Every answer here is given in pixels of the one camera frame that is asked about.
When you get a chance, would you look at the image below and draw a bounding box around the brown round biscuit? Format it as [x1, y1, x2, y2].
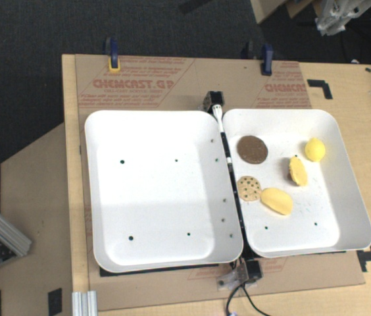
[236, 135, 269, 165]

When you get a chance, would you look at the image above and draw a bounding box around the brown cardboard board red print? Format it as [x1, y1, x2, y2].
[74, 53, 367, 312]

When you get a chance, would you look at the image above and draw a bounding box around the thin black and white rod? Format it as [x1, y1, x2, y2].
[212, 104, 247, 260]

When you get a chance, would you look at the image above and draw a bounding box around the white plastic tray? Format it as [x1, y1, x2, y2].
[220, 108, 371, 259]
[84, 109, 245, 274]

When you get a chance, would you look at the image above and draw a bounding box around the tan chocolate chip biscuit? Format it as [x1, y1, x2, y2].
[236, 175, 262, 203]

